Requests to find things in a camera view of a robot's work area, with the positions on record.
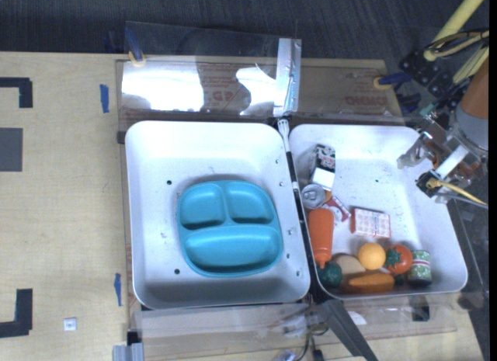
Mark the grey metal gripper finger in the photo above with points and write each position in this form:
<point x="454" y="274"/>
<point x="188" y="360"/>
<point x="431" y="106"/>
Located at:
<point x="412" y="154"/>

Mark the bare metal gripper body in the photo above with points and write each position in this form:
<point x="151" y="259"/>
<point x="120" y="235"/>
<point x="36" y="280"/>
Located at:
<point x="440" y="134"/>

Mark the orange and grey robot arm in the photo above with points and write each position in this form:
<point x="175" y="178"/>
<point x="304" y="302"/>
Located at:
<point x="475" y="111"/>

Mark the white plastic tray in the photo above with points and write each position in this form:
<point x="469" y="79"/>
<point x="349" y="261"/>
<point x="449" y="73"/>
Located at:
<point x="372" y="157"/>
<point x="155" y="196"/>

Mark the orange and white carton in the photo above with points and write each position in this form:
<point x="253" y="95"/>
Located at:
<point x="370" y="223"/>

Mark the black and white carton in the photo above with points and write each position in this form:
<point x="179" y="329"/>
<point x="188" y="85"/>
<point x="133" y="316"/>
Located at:
<point x="325" y="165"/>

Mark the red and white packet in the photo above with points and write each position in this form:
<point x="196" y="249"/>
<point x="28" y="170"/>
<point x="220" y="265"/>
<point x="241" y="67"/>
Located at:
<point x="338" y="207"/>

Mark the red tomato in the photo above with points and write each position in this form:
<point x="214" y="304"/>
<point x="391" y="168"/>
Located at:
<point x="400" y="260"/>

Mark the silver can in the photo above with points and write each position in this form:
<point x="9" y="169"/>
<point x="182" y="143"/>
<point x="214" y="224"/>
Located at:
<point x="313" y="195"/>

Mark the yellow orange ball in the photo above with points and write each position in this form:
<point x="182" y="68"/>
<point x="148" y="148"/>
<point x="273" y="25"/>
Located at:
<point x="371" y="256"/>

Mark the green patterned can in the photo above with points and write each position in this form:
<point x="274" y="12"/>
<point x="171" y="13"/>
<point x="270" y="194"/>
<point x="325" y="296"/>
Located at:
<point x="420" y="268"/>

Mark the orange squeeze bottle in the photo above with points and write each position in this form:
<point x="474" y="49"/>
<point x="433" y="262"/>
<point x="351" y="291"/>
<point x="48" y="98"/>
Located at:
<point x="321" y="231"/>

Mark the beige bread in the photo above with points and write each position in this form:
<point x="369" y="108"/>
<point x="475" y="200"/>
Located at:
<point x="349" y="263"/>

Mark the orange bread loaf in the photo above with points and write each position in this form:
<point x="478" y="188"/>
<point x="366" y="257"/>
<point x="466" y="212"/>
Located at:
<point x="370" y="282"/>

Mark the dark green round vegetable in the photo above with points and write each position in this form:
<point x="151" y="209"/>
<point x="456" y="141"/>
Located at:
<point x="331" y="275"/>

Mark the blue divided plate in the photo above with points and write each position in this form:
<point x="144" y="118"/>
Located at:
<point x="229" y="231"/>

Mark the small white square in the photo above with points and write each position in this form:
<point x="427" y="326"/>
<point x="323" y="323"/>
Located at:
<point x="70" y="324"/>

